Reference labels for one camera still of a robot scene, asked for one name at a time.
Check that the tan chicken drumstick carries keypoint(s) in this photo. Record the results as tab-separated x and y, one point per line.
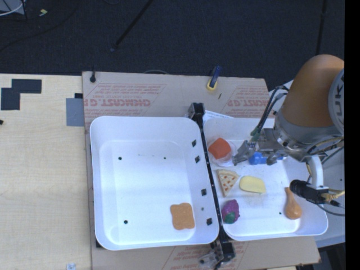
292	208

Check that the pizza slice toy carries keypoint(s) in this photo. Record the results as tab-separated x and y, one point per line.
226	180

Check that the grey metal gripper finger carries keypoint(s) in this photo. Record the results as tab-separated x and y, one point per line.
242	152
272	159

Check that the orange biscuit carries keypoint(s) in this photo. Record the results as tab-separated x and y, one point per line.
182	216

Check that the white plastic tray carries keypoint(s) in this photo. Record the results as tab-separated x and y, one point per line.
146	179
264	207

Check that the blue toy piece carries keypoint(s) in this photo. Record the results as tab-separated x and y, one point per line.
257	159

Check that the pale yellow cheese slice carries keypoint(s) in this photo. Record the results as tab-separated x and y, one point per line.
252	184

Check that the clear plastic cup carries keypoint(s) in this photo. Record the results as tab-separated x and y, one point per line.
227	162

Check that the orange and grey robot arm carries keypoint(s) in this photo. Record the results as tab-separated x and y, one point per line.
309	94

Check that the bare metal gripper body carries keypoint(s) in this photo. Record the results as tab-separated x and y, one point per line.
270	143

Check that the white paper sheet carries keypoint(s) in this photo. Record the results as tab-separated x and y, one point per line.
216	114

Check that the brown cardboard board red print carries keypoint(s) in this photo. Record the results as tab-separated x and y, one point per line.
157	100

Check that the black cylinder on white bracket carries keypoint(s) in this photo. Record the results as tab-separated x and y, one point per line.
308	191

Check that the orange cube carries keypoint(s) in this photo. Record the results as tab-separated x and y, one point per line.
220	148

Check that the purple grapes with green leaf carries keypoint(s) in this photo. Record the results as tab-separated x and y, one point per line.
230	209

